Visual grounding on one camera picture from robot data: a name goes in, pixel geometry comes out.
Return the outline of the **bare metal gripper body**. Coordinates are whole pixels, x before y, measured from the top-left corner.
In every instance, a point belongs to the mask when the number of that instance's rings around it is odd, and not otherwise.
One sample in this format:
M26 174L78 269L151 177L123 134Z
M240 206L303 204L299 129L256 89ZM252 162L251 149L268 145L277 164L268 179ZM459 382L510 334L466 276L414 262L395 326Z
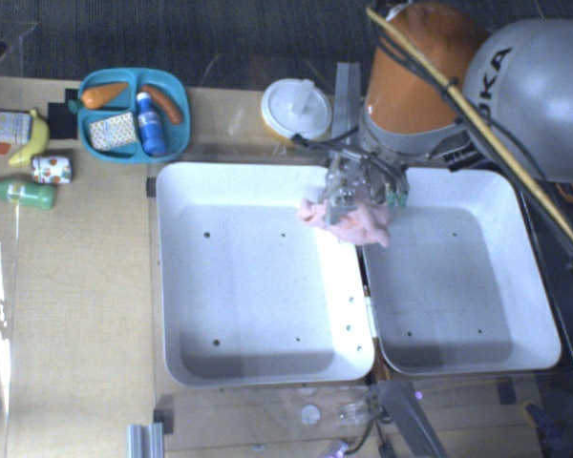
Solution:
M328 166L323 191L326 225L338 225L360 207L373 210L386 205L383 172L365 157L331 153Z

